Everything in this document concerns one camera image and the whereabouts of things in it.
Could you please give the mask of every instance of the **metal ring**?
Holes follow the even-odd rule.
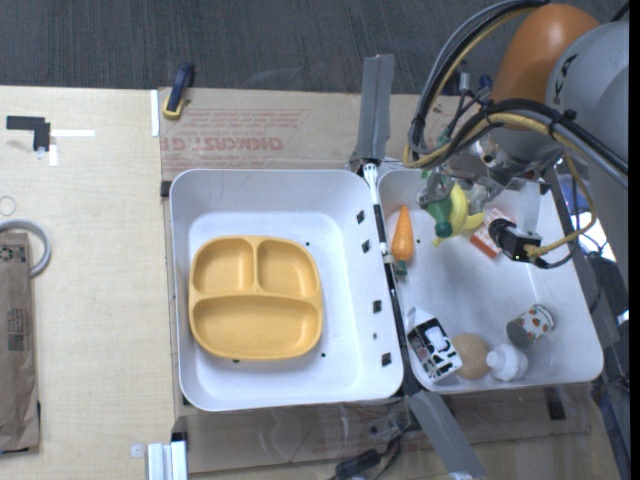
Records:
[[[7,201],[11,201],[11,203],[13,204],[13,208],[11,208],[10,212],[3,212],[2,208],[0,208],[0,215],[2,215],[3,217],[11,217],[16,211],[16,200],[11,196],[0,196],[0,204],[2,204],[2,201],[4,201],[5,199]]]
[[[47,238],[43,229],[31,220],[9,219],[0,222],[0,233],[10,229],[24,229],[26,231],[31,231],[40,240],[42,240],[42,243],[44,244],[44,253],[42,253],[42,258],[40,258],[40,261],[31,267],[31,270],[29,271],[29,275],[31,277],[37,276],[45,269],[51,259],[51,242],[49,241],[49,238]]]

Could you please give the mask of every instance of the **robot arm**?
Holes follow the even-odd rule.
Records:
[[[424,120],[464,55],[495,26],[531,10],[507,49],[491,100],[457,133],[445,130],[441,145],[429,148]],[[429,170],[438,180],[427,181],[420,205],[433,215],[453,191],[446,188],[459,185],[472,213],[563,159],[593,207],[589,226],[597,211],[628,287],[628,64],[628,21],[600,25],[575,7],[548,0],[503,2],[467,20],[438,57],[409,131],[405,165]],[[580,168],[588,172],[589,189]],[[444,239],[441,221],[436,233]],[[528,240],[531,233],[516,226],[497,227],[495,238],[508,238],[498,245],[514,247],[507,255],[518,261],[540,266],[541,256],[555,246],[540,247],[541,237]]]

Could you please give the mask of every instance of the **dark gray floor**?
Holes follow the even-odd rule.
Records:
[[[179,63],[198,87],[360,92],[362,60],[396,54],[418,93],[446,38],[502,0],[0,0],[0,84],[155,88]],[[608,21],[626,0],[552,0]],[[518,21],[469,56],[495,73]]]

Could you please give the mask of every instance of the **white jar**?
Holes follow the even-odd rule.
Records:
[[[510,343],[498,345],[487,354],[486,360],[493,376],[506,382],[521,379],[529,366],[527,356]]]

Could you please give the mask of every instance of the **yellow and blue clamp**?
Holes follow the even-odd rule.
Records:
[[[193,85],[193,78],[195,76],[195,66],[186,62],[180,66],[178,75],[173,83],[171,94],[164,99],[162,104],[162,115],[167,119],[178,119],[182,114],[182,107],[184,106],[184,98],[182,93],[185,87],[191,87]]]

